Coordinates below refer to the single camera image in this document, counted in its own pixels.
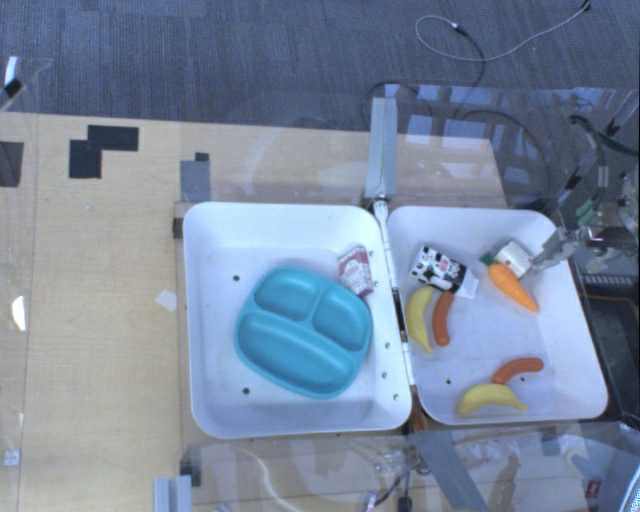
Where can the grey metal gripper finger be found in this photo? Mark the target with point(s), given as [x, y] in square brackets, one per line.
[556, 259]
[552, 245]

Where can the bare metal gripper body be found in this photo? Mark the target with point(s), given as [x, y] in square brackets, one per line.
[610, 237]

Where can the white and orange small carton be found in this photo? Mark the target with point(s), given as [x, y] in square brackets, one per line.
[514, 257]

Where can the orange carrot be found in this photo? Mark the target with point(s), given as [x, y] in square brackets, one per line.
[510, 287]

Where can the white plastic tray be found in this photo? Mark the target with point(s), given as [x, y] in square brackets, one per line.
[500, 340]
[215, 280]

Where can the orange sausage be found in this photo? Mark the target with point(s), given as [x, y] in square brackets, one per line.
[442, 320]
[517, 367]

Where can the black and white carton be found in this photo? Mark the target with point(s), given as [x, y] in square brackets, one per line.
[436, 267]

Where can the yellow banana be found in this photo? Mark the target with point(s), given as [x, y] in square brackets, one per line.
[417, 312]
[487, 397]

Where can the black and white thin rod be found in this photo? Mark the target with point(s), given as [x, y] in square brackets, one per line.
[401, 320]

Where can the blue divided plate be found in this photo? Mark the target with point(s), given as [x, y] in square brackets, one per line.
[295, 350]

